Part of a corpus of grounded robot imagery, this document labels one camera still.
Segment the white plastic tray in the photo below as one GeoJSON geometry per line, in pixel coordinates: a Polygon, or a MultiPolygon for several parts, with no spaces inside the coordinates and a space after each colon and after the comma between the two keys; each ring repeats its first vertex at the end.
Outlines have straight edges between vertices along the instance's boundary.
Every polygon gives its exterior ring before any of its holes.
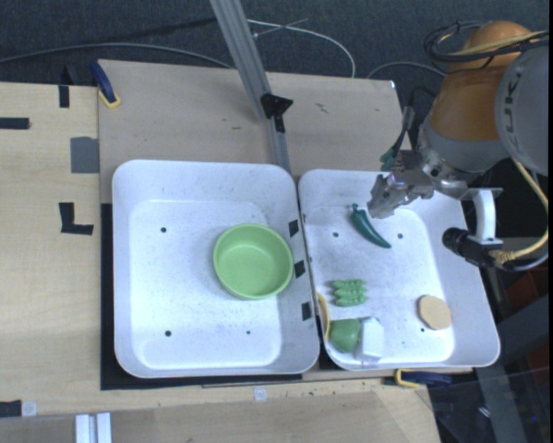
{"type": "Polygon", "coordinates": [[[460,202],[435,193],[387,219],[372,220],[391,243],[391,249],[381,248],[365,240],[349,220],[353,203],[367,208],[378,174],[315,170],[299,182],[313,282],[329,303],[331,320],[376,317],[384,328],[378,361],[358,360],[327,342],[328,354],[348,370],[491,365],[499,356],[499,338],[479,269],[441,242],[447,228],[465,228],[460,202]],[[334,304],[331,283],[347,279],[367,282],[368,300],[362,305],[334,304]],[[449,328],[433,330],[421,321],[416,302],[425,294],[447,303],[449,328]]]}
{"type": "Polygon", "coordinates": [[[295,374],[319,355],[293,178],[266,164],[130,161],[113,179],[114,348],[137,377],[295,374]],[[270,226],[296,263],[290,285],[242,300],[216,278],[218,236],[270,226]]]}

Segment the gray tape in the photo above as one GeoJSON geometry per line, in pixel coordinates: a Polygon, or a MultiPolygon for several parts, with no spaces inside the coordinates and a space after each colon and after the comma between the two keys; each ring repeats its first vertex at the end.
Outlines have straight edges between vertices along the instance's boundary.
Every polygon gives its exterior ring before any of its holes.
{"type": "Polygon", "coordinates": [[[100,171],[100,143],[89,137],[71,138],[71,172],[97,174],[100,171]]]}

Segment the white bracket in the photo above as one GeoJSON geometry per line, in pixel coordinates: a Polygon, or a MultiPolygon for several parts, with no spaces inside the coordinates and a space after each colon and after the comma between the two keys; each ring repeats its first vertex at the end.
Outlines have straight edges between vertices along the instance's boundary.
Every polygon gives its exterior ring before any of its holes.
{"type": "Polygon", "coordinates": [[[75,443],[112,443],[112,417],[109,412],[75,417],[75,443]]]}
{"type": "Polygon", "coordinates": [[[22,417],[34,417],[38,414],[38,404],[34,401],[24,401],[21,404],[22,417]]]}
{"type": "Polygon", "coordinates": [[[268,399],[268,392],[266,388],[255,387],[254,388],[254,401],[266,401],[268,399]]]}
{"type": "Polygon", "coordinates": [[[496,202],[495,197],[501,193],[496,188],[470,188],[462,200],[472,200],[475,206],[477,228],[475,236],[470,236],[480,245],[501,245],[502,241],[496,238],[496,202]]]}

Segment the green cup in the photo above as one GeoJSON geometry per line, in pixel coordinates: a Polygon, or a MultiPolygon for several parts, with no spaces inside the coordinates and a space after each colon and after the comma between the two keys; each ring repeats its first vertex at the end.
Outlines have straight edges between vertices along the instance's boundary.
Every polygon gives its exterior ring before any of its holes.
{"type": "Polygon", "coordinates": [[[236,297],[265,299],[283,291],[293,277],[293,255],[283,238],[258,223],[223,232],[212,254],[222,286],[236,297]]]}

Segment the round cracker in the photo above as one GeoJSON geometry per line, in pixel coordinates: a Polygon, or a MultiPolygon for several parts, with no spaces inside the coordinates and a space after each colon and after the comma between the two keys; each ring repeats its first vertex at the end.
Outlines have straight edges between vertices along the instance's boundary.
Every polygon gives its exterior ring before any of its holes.
{"type": "Polygon", "coordinates": [[[452,321],[449,306],[434,295],[423,295],[418,299],[417,313],[432,329],[447,329],[452,321]]]}

